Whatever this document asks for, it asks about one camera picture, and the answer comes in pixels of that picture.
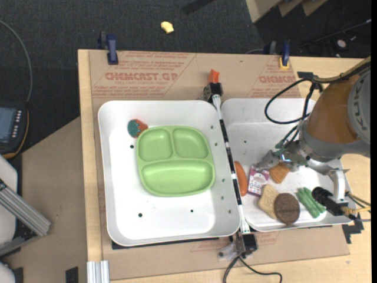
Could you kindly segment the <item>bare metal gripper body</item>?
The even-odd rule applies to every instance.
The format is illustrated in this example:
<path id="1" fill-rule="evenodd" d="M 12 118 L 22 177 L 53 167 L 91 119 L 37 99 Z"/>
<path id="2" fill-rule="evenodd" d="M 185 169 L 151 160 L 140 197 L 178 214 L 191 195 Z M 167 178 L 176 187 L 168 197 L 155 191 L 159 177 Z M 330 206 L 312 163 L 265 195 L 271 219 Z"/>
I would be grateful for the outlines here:
<path id="1" fill-rule="evenodd" d="M 307 154 L 302 151 L 299 141 L 291 142 L 283 147 L 279 160 L 286 166 L 289 162 L 297 162 L 300 167 L 307 167 Z"/>

